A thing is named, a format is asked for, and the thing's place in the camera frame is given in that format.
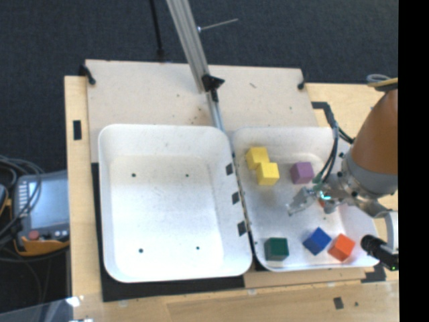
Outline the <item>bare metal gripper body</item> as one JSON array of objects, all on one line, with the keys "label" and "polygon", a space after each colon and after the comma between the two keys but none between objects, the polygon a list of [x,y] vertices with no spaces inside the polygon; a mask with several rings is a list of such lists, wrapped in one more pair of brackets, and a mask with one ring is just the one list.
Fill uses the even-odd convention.
[{"label": "bare metal gripper body", "polygon": [[382,218],[392,212],[379,202],[380,198],[392,194],[390,174],[378,174],[368,170],[356,173],[342,170],[330,174],[327,181],[316,189],[316,193],[321,205],[323,199],[338,199],[341,202],[339,206],[357,207],[372,218]]}]

